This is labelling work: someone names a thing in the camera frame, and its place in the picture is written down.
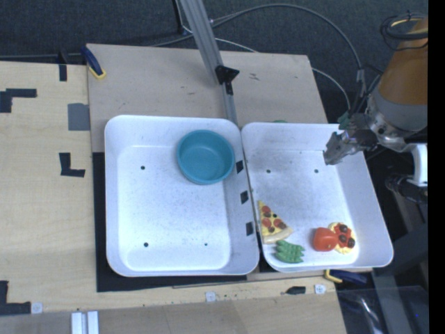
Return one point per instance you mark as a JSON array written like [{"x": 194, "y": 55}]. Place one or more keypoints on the white plastic tray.
[
  {"x": 174, "y": 214},
  {"x": 306, "y": 193}
]

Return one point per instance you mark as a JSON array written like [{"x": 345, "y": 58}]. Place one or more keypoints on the pale wood board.
[{"x": 156, "y": 82}]

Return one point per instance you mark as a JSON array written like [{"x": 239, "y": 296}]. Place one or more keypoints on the red tomato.
[{"x": 323, "y": 240}]

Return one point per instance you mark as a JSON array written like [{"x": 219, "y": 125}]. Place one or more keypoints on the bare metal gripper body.
[{"x": 365, "y": 136}]

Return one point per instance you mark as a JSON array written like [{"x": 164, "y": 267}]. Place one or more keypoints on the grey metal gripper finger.
[
  {"x": 336, "y": 157},
  {"x": 331, "y": 144}
]

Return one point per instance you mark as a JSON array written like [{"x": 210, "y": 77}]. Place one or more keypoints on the yellow pizza slice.
[{"x": 271, "y": 226}]

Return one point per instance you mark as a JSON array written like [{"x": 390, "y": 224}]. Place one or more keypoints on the round yellow pizza with olives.
[{"x": 346, "y": 238}]

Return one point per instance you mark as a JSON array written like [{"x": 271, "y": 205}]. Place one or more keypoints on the thin black rod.
[{"x": 253, "y": 207}]

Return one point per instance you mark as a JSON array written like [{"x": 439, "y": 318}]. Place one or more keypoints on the green pea pods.
[{"x": 288, "y": 252}]

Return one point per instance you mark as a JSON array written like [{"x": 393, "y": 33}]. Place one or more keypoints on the black cylinder on white bracket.
[{"x": 413, "y": 183}]

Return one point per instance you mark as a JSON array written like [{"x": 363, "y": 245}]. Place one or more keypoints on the blue bowl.
[{"x": 205, "y": 158}]

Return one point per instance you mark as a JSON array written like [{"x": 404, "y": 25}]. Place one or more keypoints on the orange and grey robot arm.
[{"x": 403, "y": 82}]

